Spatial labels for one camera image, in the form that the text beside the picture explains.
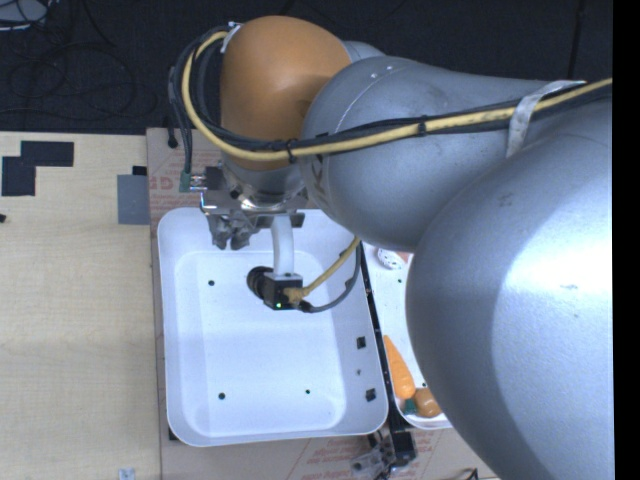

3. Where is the thin black rod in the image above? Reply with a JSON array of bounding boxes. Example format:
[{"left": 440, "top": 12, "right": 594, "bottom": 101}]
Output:
[{"left": 359, "top": 241, "right": 404, "bottom": 435}]

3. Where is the orange carrot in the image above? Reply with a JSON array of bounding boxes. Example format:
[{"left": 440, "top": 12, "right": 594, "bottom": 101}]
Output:
[{"left": 382, "top": 334, "right": 419, "bottom": 416}]

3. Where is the black block with thin wires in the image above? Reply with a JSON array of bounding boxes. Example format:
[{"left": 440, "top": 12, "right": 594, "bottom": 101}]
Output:
[{"left": 391, "top": 430, "right": 419, "bottom": 468}]

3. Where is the white plastic tray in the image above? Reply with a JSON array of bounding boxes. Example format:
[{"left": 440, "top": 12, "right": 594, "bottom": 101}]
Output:
[
  {"left": 360, "top": 240, "right": 454, "bottom": 431},
  {"left": 156, "top": 206, "right": 390, "bottom": 449}
]

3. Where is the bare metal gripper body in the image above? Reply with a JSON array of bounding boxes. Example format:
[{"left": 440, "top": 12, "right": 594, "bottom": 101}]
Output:
[{"left": 199, "top": 165, "right": 308, "bottom": 230}]

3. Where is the orange rounded toy food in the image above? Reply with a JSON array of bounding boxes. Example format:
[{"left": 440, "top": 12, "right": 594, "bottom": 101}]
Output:
[{"left": 413, "top": 387, "right": 443, "bottom": 420}]

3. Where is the black cylinder on white bracket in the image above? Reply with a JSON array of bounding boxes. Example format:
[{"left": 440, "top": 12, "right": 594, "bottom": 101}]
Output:
[{"left": 246, "top": 215, "right": 306, "bottom": 312}]

